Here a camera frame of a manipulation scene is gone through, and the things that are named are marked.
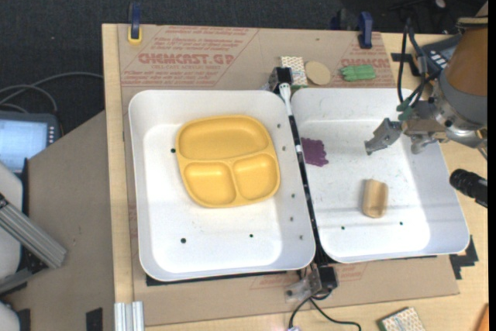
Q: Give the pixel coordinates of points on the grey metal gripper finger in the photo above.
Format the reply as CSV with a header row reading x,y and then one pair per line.
x,y
420,145
383,135

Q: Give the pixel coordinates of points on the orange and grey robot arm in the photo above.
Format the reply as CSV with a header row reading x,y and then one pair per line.
x,y
467,62

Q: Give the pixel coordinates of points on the tan round biscuit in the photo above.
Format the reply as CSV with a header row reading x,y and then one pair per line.
x,y
317,73

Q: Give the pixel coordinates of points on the thin black and white rod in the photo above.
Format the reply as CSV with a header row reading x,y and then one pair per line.
x,y
293,124

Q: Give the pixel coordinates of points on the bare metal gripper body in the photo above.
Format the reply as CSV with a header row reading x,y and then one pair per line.
x,y
426,128

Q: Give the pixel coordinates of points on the white patterned packet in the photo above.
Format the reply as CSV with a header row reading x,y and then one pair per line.
x,y
403,321
296,67

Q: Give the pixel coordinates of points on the purple grapes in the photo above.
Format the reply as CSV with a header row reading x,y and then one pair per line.
x,y
314,153

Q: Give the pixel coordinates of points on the yellow divided plate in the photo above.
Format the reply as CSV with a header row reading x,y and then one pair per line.
x,y
224,159

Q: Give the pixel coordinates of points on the brown cardboard board red print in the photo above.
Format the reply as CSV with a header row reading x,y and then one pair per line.
x,y
232,62

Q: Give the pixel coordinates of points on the white plastic tray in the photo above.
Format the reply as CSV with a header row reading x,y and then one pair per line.
x,y
217,244
387,240

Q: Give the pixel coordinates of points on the tan bread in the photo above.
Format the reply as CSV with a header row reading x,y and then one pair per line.
x,y
375,199

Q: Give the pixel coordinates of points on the green toy vegetable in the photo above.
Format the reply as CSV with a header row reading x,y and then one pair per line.
x,y
357,73

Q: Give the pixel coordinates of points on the black cylinder on white bracket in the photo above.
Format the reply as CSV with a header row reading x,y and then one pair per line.
x,y
469,182

